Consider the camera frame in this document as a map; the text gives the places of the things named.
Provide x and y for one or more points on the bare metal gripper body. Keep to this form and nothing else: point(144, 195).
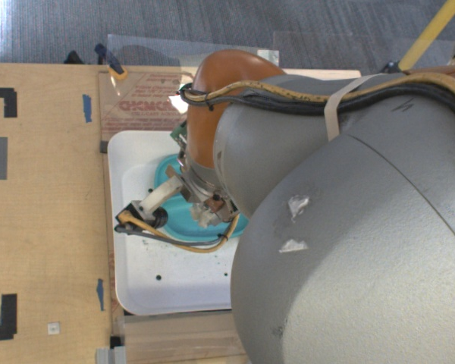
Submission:
point(206, 197)

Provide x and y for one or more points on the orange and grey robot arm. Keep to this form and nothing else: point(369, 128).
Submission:
point(345, 218)

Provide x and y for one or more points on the blue divided plate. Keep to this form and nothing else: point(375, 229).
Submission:
point(182, 218)

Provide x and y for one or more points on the white plastic tray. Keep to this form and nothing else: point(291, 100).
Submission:
point(174, 279)

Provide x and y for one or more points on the brown cardboard board red print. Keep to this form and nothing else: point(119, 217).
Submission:
point(144, 104)

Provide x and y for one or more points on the black cylinder on white bracket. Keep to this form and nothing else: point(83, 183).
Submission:
point(157, 197)

